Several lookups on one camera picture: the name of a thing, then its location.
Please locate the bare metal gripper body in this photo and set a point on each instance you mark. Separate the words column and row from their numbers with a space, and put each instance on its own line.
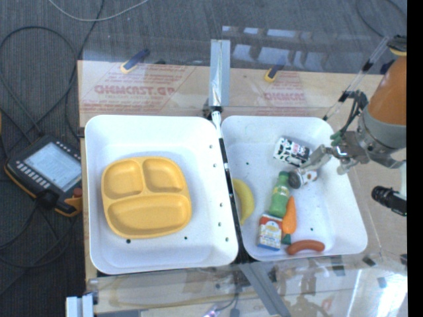
column 360, row 147

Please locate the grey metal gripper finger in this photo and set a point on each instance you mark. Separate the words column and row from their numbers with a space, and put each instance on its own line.
column 347, row 167
column 317, row 158

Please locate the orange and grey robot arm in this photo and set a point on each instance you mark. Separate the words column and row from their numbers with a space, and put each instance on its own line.
column 390, row 94

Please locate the small white and brown can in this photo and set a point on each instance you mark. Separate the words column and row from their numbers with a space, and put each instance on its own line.
column 302, row 178

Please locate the black and white cow-print carton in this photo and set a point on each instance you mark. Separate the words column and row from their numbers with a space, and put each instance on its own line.
column 291, row 151

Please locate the white plastic tray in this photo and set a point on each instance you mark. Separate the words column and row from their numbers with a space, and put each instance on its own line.
column 333, row 210
column 158, row 256

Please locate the green plastic bottle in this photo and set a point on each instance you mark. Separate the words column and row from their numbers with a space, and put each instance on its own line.
column 280, row 197

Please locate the orange carrot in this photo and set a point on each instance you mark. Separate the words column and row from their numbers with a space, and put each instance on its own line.
column 289, row 220

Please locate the yellow banana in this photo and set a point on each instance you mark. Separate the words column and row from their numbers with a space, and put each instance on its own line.
column 246, row 198

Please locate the white and orange carton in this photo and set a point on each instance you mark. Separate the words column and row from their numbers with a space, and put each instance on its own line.
column 269, row 233

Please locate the orange-red sausage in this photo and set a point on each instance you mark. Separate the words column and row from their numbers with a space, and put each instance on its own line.
column 305, row 247

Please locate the yellow divided plate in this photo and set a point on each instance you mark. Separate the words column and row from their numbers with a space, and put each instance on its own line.
column 145, row 197

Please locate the brown cardboard board red print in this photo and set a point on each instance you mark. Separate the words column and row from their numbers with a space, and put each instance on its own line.
column 138, row 88

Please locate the black cylinder on white bracket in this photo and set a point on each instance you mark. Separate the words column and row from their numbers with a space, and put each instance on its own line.
column 390, row 198

